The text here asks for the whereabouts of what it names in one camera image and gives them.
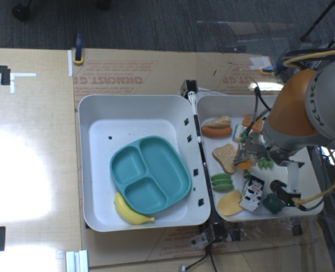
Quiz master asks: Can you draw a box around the white plastic tray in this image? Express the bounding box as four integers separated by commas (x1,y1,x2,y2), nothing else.
196,94,325,223
78,94,212,233

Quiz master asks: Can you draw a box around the blue divided plate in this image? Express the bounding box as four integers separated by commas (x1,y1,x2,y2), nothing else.
109,135,193,216

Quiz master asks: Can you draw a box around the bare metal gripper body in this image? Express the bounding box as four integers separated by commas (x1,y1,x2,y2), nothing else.
241,131,271,164

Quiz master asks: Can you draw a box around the white cow print carton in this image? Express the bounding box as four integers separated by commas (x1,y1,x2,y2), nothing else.
238,175,266,213

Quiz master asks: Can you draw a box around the orange pizza slice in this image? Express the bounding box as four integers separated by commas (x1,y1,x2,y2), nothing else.
241,114,266,133

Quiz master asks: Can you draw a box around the tan bread slice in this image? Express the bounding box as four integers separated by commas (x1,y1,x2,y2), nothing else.
211,143,238,175

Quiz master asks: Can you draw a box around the brown cardboard board, red print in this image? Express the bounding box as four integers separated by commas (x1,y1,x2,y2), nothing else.
71,48,328,268

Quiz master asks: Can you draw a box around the yellow banana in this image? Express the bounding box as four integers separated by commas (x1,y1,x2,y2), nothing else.
113,191,156,226

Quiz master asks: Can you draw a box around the yellow round biscuit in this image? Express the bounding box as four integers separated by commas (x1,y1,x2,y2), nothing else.
216,189,244,217

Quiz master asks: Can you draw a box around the small blue and yellow carton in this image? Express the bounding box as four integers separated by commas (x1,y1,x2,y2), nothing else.
231,123,249,143

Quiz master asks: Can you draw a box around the orange carrot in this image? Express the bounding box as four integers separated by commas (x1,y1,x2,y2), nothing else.
237,157,253,180

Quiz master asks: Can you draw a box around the black cylinder on white bracket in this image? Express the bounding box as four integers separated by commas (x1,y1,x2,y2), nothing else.
269,159,306,208

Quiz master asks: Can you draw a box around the brown bread wedge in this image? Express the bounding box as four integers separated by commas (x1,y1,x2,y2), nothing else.
203,115,232,129

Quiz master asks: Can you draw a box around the small green pea pod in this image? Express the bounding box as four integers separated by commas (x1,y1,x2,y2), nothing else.
257,158,274,171

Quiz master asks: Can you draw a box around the black block with thin wires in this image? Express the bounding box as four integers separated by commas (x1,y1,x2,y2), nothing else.
190,222,228,249
180,79,199,97

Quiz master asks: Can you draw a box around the orange sausage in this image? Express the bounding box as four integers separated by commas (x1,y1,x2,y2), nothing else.
201,125,234,139

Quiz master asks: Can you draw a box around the dark green broccoli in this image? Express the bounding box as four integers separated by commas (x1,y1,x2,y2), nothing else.
262,193,286,215

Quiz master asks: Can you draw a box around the large green pea pod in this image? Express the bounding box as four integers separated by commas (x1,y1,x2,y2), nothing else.
210,172,235,193

